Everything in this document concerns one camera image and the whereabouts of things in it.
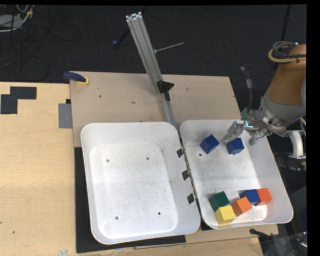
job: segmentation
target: black clamp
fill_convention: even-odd
[[[169,91],[175,84],[171,82],[158,81],[156,85],[158,86],[159,92],[164,94],[165,99],[170,101]]]

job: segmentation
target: cube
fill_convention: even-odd
[[[210,205],[214,211],[219,207],[230,204],[230,201],[224,191],[214,194],[209,198]]]
[[[237,217],[239,215],[249,211],[250,209],[252,209],[252,205],[246,196],[236,200],[235,202],[233,202],[231,204],[231,206],[232,206],[232,209],[234,211],[235,216],[237,216]]]
[[[232,222],[236,218],[236,215],[234,213],[234,210],[232,209],[232,206],[227,205],[219,207],[215,211],[215,217],[218,224],[222,225]]]
[[[255,206],[263,206],[272,200],[269,190],[267,188],[260,188],[256,190],[259,196],[259,202]]]
[[[230,141],[226,144],[229,155],[235,155],[240,153],[244,148],[241,138],[236,138],[233,141]]]
[[[206,154],[209,154],[219,144],[219,141],[211,134],[201,142],[200,147]]]
[[[243,191],[240,194],[240,198],[243,198],[243,197],[247,197],[250,204],[255,204],[255,203],[260,202],[260,197],[259,197],[256,189],[248,189],[248,190]]]

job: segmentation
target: empty white tray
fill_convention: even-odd
[[[91,231],[102,244],[190,234],[200,214],[176,128],[91,123],[81,132]]]
[[[293,208],[268,139],[263,137],[249,145],[250,135],[243,131],[240,138],[244,149],[229,154],[222,139],[234,121],[240,120],[187,120],[180,126],[191,176],[204,222],[213,229],[227,229],[261,224],[287,223],[293,217]],[[220,144],[209,154],[200,143],[213,135]],[[219,225],[209,198],[224,191],[232,204],[244,190],[268,188],[272,201],[253,206],[231,223]]]

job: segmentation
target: black mat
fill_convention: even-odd
[[[99,243],[91,233],[89,204],[83,152],[81,147],[74,149],[75,157],[75,225],[76,225],[76,252],[87,253],[125,247],[154,246],[180,244],[186,242],[184,235],[146,239],[134,242],[125,242],[112,245]]]

